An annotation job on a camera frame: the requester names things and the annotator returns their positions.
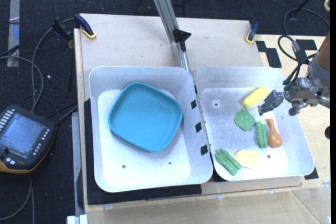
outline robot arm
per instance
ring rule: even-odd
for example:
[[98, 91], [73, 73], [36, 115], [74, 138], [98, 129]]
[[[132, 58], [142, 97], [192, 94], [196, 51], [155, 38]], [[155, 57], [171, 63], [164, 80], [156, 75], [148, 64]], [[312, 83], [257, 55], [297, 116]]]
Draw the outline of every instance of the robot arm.
[[330, 32], [322, 43], [320, 49], [313, 55], [312, 60], [308, 58], [303, 62], [308, 64], [307, 74], [304, 78], [292, 76], [284, 81], [286, 85], [283, 92], [273, 91], [265, 103], [258, 106], [259, 114], [279, 106], [284, 99], [292, 104], [289, 110], [290, 115], [300, 113], [300, 109], [318, 104], [330, 108]]

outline display screen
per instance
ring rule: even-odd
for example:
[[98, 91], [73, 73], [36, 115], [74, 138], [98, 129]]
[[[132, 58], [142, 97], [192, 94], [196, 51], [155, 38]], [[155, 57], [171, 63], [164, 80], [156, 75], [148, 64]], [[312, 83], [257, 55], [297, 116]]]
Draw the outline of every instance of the display screen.
[[27, 158], [44, 128], [44, 125], [15, 113], [0, 138], [0, 145]]

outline blue tray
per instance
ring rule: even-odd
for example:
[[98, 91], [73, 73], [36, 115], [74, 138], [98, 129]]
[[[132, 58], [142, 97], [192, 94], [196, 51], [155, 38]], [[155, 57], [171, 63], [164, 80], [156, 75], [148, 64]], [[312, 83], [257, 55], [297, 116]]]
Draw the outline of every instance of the blue tray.
[[148, 152], [170, 144], [183, 117], [181, 105], [166, 93], [142, 82], [127, 85], [108, 115], [111, 132]]

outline table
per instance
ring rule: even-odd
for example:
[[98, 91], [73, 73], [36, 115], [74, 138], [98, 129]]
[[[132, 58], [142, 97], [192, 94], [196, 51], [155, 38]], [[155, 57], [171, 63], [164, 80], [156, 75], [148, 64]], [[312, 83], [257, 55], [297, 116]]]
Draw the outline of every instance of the table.
[[[242, 182], [202, 184], [202, 194], [154, 200], [89, 205], [86, 193], [83, 103], [88, 100], [90, 71], [98, 66], [180, 66], [177, 48], [169, 44], [159, 17], [82, 14], [97, 33], [89, 40], [75, 29], [79, 144], [83, 181], [83, 210], [89, 223], [329, 223], [331, 217], [330, 141], [324, 129], [329, 110], [317, 106], [301, 110], [299, 119], [316, 163], [319, 178], [271, 178]], [[191, 74], [209, 66], [268, 66], [256, 44], [244, 42], [248, 21], [178, 18], [181, 30], [192, 36], [186, 42]], [[279, 35], [256, 35], [268, 48], [277, 48]], [[314, 40], [324, 37], [297, 37]], [[290, 48], [283, 39], [283, 47]], [[286, 77], [295, 62], [278, 51]], [[300, 76], [305, 75], [304, 68]]]

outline black floor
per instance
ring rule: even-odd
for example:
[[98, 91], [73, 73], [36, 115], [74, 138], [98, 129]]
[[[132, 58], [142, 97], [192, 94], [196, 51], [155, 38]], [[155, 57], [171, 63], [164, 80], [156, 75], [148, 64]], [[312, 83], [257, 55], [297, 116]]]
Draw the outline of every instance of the black floor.
[[[0, 55], [7, 50], [9, 1], [0, 0]], [[285, 34], [284, 16], [305, 0], [173, 0], [177, 17], [218, 18], [260, 22], [259, 34]], [[296, 20], [286, 25], [289, 35], [326, 36], [330, 13], [323, 7], [325, 0], [310, 0]], [[157, 16], [152, 0], [20, 0], [20, 56], [32, 59], [33, 51], [43, 34], [57, 17], [70, 18], [77, 13], [124, 14]], [[75, 24], [67, 24], [70, 29]], [[75, 105], [76, 81], [73, 74], [73, 50], [56, 36], [47, 36], [40, 45], [36, 65], [46, 75], [43, 97], [35, 112], [50, 116], [59, 110], [62, 117]], [[10, 104], [26, 109], [32, 107], [31, 66], [20, 62], [19, 67], [6, 67], [0, 61], [0, 111]], [[36, 90], [40, 79], [35, 72]], [[36, 223], [65, 223], [74, 214], [72, 175], [71, 117], [59, 125], [53, 148], [46, 159], [32, 173]], [[26, 175], [0, 174], [0, 218], [15, 212], [23, 204], [29, 181]], [[31, 223], [32, 202], [14, 218], [4, 223]]]

